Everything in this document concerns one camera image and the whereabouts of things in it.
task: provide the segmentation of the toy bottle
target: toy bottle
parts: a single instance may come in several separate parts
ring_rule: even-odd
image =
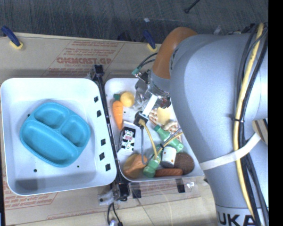
[[[155,176],[155,171],[161,162],[161,153],[157,154],[157,157],[153,158],[148,162],[147,166],[143,169],[143,174],[148,178],[153,178]]]
[[[157,125],[154,130],[159,134],[160,139],[164,142],[170,136],[170,132],[163,130],[159,125]],[[177,153],[179,153],[184,147],[184,145],[177,138],[172,140],[168,145],[174,147],[177,150]]]

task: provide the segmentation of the gray carpet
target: gray carpet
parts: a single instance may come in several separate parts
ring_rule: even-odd
[[[212,34],[220,26],[223,35],[268,22],[268,0],[200,0],[186,14],[184,9],[194,1],[0,0],[0,29],[6,25],[15,32],[108,40],[127,30],[135,41],[141,41],[147,29],[156,43],[162,43],[179,26],[200,34]],[[0,179],[0,210],[2,205]]]

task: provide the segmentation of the white can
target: white can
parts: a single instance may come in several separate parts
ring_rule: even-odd
[[[172,146],[166,146],[161,154],[160,165],[164,168],[173,168],[177,150]]]

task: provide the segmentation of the orange carrot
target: orange carrot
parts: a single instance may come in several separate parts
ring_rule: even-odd
[[[115,123],[117,124],[117,128],[119,130],[122,129],[123,127],[123,104],[122,102],[120,102],[119,100],[120,95],[119,94],[115,94],[114,95],[114,99],[115,101],[112,104],[112,112],[113,112],[113,117],[115,120]]]

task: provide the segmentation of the white velcro band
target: white velcro band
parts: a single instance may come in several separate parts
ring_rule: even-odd
[[[219,166],[228,164],[230,162],[236,161],[242,158],[243,156],[245,156],[247,153],[249,153],[251,149],[253,149],[255,145],[260,141],[260,139],[261,137],[257,133],[255,133],[249,139],[249,141],[244,147],[238,149],[237,151],[229,153],[227,155],[212,159],[210,161],[204,161],[200,163],[199,165],[201,169],[204,171],[204,170],[209,170],[209,169],[219,167]]]

